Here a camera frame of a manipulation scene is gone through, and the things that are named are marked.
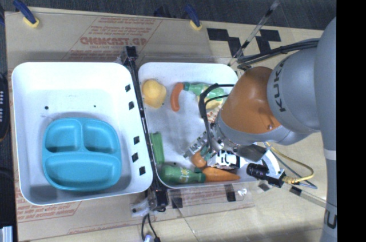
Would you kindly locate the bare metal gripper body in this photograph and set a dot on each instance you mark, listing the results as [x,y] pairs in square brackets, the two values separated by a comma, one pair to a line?
[218,140]

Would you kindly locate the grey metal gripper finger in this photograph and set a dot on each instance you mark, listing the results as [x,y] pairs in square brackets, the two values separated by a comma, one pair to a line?
[195,147]
[212,159]

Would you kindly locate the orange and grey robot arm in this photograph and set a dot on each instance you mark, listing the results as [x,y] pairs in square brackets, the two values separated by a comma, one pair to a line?
[297,98]

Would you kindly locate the small orange toy food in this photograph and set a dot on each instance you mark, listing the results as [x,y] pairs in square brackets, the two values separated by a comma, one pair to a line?
[198,160]

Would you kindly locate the black and white carton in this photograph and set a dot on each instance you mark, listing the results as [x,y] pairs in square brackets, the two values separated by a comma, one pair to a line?
[227,160]

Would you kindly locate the orange carrot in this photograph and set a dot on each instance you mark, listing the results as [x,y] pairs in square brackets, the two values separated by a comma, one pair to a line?
[218,175]

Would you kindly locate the white plastic tray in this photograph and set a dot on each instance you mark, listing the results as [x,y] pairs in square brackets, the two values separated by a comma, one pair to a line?
[177,126]
[77,86]

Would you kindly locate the green bottle yellow label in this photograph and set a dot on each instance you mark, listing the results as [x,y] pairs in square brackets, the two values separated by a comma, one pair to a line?
[178,174]

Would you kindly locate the yellow banana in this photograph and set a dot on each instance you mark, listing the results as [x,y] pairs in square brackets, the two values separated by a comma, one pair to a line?
[212,104]

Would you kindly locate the green rectangular block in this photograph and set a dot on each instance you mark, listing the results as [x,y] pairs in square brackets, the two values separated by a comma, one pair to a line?
[157,148]

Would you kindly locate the orange toy sausage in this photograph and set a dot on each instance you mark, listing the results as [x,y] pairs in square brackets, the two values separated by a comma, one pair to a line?
[175,99]

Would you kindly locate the green plastic bottle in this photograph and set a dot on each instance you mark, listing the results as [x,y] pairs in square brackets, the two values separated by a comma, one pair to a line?
[197,89]

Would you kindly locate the yellow toy potato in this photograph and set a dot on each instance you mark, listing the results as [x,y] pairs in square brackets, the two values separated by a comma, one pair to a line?
[154,93]

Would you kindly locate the brown cardboard board red print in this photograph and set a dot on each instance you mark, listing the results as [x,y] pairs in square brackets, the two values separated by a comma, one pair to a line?
[183,35]

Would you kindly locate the blue divided plate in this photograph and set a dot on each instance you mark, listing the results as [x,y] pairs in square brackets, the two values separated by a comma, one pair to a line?
[81,155]

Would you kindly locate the black cylinder on white bracket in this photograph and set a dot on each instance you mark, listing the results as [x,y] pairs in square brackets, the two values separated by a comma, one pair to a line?
[261,171]

